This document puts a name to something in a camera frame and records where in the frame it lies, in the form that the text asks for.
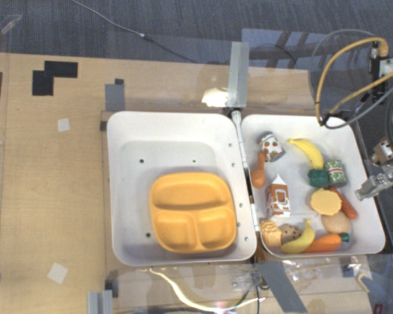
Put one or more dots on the brown cookie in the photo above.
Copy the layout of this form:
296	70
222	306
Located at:
289	232

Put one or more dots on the orange carrot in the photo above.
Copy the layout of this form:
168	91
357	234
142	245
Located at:
325	243

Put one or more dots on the orange divided plate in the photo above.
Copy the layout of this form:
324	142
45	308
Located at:
191	211

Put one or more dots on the can with green print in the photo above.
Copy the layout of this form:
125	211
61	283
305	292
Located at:
336	173

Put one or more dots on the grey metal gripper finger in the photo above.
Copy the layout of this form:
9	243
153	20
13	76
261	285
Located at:
375	185
385	152

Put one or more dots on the yellow banana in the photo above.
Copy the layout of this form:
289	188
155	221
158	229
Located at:
311	150
301	242

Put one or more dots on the yellow round biscuit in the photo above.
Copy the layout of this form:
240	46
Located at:
325	202

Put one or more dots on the thin black and white rod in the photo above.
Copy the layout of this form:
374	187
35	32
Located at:
241	146

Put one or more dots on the yellow fries packet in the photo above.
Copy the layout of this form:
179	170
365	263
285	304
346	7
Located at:
270	234

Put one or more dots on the orange chicken drumstick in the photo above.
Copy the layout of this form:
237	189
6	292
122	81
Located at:
258	175

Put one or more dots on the green broccoli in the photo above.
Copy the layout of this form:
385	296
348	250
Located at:
318	178

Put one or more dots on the beige bread roll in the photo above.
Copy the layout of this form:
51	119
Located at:
336	222

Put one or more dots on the white and brown carton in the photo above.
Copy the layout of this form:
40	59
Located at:
277	198

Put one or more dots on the white plastic tray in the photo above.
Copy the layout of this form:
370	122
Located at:
298	188
131	132

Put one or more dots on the can with red print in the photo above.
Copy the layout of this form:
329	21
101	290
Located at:
272	147

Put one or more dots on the orange sausage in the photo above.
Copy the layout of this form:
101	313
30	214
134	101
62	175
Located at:
348	209

